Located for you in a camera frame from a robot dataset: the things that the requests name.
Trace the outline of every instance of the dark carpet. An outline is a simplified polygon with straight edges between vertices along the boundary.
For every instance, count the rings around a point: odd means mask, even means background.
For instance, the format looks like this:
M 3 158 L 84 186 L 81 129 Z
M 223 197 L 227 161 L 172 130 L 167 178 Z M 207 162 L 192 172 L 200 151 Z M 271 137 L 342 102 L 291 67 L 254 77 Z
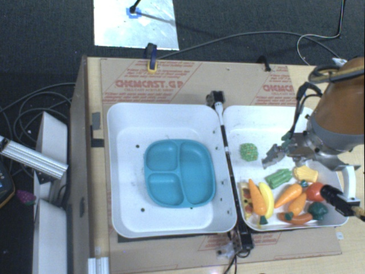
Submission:
M 173 0 L 180 49 L 227 35 L 252 31 L 290 31 L 332 36 L 338 28 L 341 0 Z M 346 0 L 342 35 L 319 39 L 341 58 L 364 55 L 365 0 Z M 0 106 L 56 83 L 76 80 L 82 55 L 141 58 L 142 49 L 94 46 L 93 0 L 0 0 Z M 302 65 L 298 37 L 250 35 L 170 57 L 192 61 L 256 62 Z M 301 52 L 311 65 L 332 63 L 330 52 L 308 40 Z M 158 51 L 158 56 L 169 51 Z M 68 87 L 58 92 L 72 96 Z M 52 98 L 42 103 L 52 104 Z M 5 114 L 12 125 L 19 104 Z M 0 115 L 0 135 L 10 137 Z M 29 128 L 37 135 L 37 125 Z M 14 164 L 17 189 L 32 191 L 33 180 Z M 0 273 L 31 273 L 33 208 L 16 197 L 0 209 Z

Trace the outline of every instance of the metal plate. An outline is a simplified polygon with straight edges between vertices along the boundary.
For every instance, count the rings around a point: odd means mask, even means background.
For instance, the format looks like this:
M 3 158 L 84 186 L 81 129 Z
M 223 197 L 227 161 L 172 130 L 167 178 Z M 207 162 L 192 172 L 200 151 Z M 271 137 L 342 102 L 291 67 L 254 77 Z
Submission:
M 172 0 L 94 0 L 94 39 L 97 46 L 145 48 L 154 43 L 160 50 L 178 50 Z

